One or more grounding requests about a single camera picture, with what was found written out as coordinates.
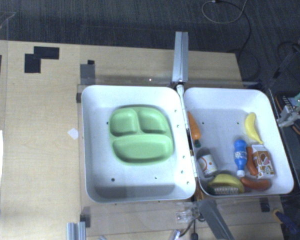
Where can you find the thin black and white rod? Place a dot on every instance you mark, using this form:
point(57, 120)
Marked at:
point(183, 106)

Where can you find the white plastic tray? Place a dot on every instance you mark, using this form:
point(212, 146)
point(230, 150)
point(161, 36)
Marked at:
point(220, 109)
point(140, 184)

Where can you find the red sausage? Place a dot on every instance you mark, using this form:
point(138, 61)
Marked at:
point(256, 184)
point(250, 162)

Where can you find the yellow banana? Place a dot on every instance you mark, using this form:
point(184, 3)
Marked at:
point(252, 127)

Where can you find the orange carrot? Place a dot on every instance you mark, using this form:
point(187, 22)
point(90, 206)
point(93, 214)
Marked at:
point(194, 129)

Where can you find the white can with orange print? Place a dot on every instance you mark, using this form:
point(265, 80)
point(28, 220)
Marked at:
point(208, 163)

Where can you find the white and brown carton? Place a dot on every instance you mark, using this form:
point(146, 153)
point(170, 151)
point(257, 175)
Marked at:
point(264, 162)

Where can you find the yellow taco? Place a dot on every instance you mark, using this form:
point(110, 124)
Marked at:
point(226, 180)

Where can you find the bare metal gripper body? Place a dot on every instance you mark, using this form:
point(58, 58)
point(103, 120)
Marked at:
point(291, 114)

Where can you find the blue bottle with white cap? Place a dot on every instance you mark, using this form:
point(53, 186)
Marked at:
point(240, 156)

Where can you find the green divided plate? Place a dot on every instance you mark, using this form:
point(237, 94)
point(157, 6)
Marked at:
point(142, 147)

